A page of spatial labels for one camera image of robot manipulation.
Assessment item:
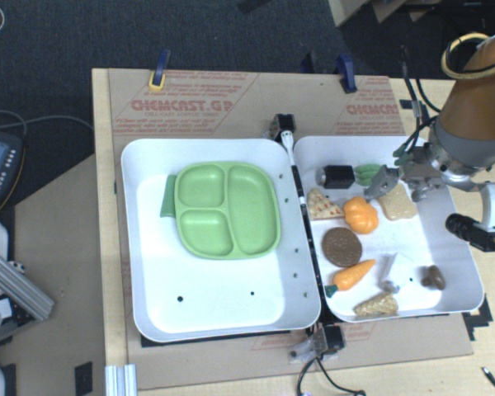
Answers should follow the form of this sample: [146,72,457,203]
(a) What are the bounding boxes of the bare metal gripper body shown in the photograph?
[399,143,495,192]

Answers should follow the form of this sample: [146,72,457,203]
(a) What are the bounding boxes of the green pea pods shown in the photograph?
[352,162,387,186]

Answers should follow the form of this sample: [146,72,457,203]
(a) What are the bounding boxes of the beige bread slice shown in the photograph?
[375,182,419,223]

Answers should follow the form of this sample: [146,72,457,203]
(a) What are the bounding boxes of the orange pumpkin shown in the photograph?
[342,196,380,235]

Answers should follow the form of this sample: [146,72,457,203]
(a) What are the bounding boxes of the black can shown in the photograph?
[315,164,356,191]

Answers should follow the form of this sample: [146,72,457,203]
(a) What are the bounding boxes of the white plastic tray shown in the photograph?
[120,138,323,343]
[292,134,485,323]

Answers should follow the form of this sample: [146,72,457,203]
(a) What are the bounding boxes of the pizza slice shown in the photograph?
[306,187,346,221]

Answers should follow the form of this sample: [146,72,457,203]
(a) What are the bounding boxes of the brown biscuit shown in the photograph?
[321,226,363,269]

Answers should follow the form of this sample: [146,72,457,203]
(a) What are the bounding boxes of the thin black and white rod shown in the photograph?
[280,131,327,326]

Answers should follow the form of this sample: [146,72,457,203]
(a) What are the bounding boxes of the brown lump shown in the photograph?
[420,264,446,292]

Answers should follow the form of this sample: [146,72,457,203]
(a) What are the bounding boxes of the orange carrot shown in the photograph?
[323,258,377,299]

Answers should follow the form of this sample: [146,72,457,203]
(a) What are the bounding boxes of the green divided plate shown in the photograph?
[160,161,282,261]

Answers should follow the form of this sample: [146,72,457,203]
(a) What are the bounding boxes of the brown cardboard board red print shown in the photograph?
[106,68,476,391]

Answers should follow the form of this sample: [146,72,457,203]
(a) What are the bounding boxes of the black pen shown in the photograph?
[481,366,495,396]

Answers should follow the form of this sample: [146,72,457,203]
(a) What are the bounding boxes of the black cylinder on white bracket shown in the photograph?
[445,181,495,253]

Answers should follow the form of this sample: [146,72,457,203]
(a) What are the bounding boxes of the black block with thin wires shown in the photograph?
[271,113,297,134]
[288,323,347,363]

